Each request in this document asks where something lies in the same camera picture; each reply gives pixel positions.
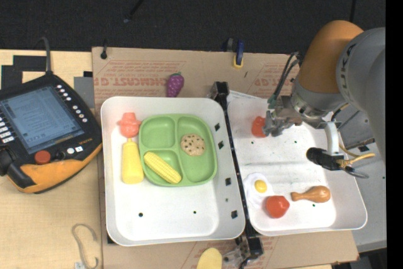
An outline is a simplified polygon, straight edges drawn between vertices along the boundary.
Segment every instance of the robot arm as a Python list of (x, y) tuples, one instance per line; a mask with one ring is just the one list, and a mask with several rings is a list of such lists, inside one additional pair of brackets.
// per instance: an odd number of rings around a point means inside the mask
[[(349, 103), (368, 115), (370, 127), (385, 159), (385, 28), (363, 31), (348, 21), (323, 26), (302, 62), (289, 98), (268, 111), (263, 132), (279, 135), (296, 120), (325, 129), (328, 142), (335, 129), (322, 118)], [(326, 152), (329, 155), (338, 153)]]

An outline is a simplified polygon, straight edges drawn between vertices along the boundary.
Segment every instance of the egg yolk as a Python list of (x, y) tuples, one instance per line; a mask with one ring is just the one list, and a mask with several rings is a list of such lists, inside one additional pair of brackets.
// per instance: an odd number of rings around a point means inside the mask
[(267, 190), (267, 184), (263, 180), (255, 181), (254, 187), (259, 193), (264, 193)]

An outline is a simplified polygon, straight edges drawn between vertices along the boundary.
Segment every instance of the green plate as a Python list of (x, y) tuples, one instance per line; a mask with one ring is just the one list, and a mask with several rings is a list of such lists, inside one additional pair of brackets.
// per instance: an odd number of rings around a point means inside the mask
[[(205, 152), (190, 156), (181, 148), (182, 136), (197, 134), (205, 141)], [(140, 158), (144, 174), (161, 186), (192, 186), (210, 181), (217, 172), (217, 155), (208, 125), (195, 115), (154, 115), (142, 121), (139, 130)], [(178, 184), (168, 183), (144, 163), (144, 154), (151, 151), (170, 164), (182, 177)]]

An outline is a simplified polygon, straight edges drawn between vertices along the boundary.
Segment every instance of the white tray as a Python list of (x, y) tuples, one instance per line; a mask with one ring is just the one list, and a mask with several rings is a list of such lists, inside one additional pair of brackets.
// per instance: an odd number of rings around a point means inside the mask
[[(197, 186), (165, 187), (146, 177), (139, 184), (122, 181), (122, 146), (117, 121), (125, 112), (138, 120), (167, 113), (187, 113), (210, 127), (217, 153), (217, 174)], [(101, 107), (105, 164), (106, 228), (122, 246), (233, 239), (245, 227), (245, 215), (232, 161), (224, 112), (207, 98), (116, 96)]]
[[(237, 98), (228, 106), (242, 182), (251, 173), (262, 173), (275, 195), (283, 195), (290, 202), (283, 217), (272, 219), (263, 208), (253, 207), (247, 201), (255, 230), (265, 236), (279, 236), (362, 228), (367, 213), (355, 177), (344, 171), (326, 170), (306, 158), (310, 147), (327, 149), (324, 130), (303, 123), (285, 129), (278, 137), (257, 138), (251, 133), (251, 126), (257, 116), (266, 116), (267, 107), (267, 100), (259, 98)], [(330, 189), (328, 202), (291, 200), (291, 192), (301, 193), (316, 185)]]

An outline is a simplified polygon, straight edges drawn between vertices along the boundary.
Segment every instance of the toy fried egg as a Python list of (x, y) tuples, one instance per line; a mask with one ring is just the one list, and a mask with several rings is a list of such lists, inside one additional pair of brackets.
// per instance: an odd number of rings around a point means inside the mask
[(262, 173), (251, 173), (242, 182), (247, 201), (257, 209), (262, 207), (266, 197), (274, 195), (273, 187)]

